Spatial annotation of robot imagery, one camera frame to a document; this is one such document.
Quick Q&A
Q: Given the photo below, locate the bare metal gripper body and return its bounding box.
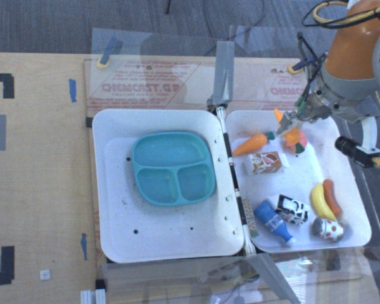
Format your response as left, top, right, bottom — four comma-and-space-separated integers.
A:
296, 86, 340, 124

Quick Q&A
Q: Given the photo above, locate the orange carrot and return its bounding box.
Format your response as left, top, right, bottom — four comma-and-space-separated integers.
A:
232, 131, 276, 157
273, 108, 307, 155

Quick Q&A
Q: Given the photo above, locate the pink toy food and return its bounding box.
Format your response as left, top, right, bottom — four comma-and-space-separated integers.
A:
282, 129, 308, 153

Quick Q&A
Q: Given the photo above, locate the brown and white carton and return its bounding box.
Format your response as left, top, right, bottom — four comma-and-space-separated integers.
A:
243, 151, 290, 176

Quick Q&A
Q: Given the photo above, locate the white plastic tray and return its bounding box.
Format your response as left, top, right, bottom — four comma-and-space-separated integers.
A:
225, 109, 373, 255
91, 108, 246, 264

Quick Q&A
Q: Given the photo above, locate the black and white carton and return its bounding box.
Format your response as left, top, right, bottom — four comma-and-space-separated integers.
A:
268, 194, 312, 226

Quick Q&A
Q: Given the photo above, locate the yellow banana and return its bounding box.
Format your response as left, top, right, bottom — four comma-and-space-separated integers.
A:
310, 182, 338, 222

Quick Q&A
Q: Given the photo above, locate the orange sausage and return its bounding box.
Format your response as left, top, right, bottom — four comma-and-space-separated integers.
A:
322, 179, 343, 217

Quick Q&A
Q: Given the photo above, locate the blue bottle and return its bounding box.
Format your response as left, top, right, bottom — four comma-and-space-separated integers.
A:
253, 199, 296, 244

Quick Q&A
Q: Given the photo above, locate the patterned flat packet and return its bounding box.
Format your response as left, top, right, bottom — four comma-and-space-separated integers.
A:
241, 198, 260, 238

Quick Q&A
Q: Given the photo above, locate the white can with red dots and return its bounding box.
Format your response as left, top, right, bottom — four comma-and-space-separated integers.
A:
311, 217, 345, 243

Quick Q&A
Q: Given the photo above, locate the teal divided plate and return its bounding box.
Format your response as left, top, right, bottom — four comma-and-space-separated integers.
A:
131, 131, 217, 207

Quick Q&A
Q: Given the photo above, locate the brown cardboard board red print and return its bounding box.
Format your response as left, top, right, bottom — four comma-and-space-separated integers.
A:
84, 58, 311, 265

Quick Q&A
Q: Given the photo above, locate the black cylinder on white bracket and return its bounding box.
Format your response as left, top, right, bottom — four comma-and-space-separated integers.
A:
334, 115, 380, 169

